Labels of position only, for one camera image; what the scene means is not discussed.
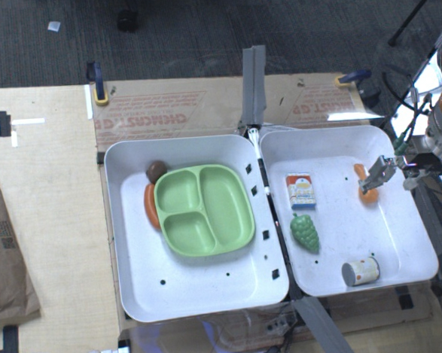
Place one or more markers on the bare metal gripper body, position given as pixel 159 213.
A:
pixel 425 159

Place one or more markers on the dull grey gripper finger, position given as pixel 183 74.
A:
pixel 384 165
pixel 372 186

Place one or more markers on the orange carrot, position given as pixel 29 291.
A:
pixel 369 197

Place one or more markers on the white plastic tray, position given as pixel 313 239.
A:
pixel 357 234
pixel 198 286

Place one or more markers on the red white blue carton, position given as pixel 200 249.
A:
pixel 301 193

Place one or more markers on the green grapes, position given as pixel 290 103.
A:
pixel 305 234

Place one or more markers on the white can with orange dots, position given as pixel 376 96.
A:
pixel 363 271

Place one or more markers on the green divided plate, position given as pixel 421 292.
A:
pixel 216 210

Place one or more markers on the brown cardboard board red print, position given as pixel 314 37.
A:
pixel 186 110

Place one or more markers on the brown round doughnut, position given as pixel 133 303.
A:
pixel 155 171

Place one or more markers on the orange sausage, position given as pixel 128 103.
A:
pixel 150 207

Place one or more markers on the brown paper bag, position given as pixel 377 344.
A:
pixel 4 255

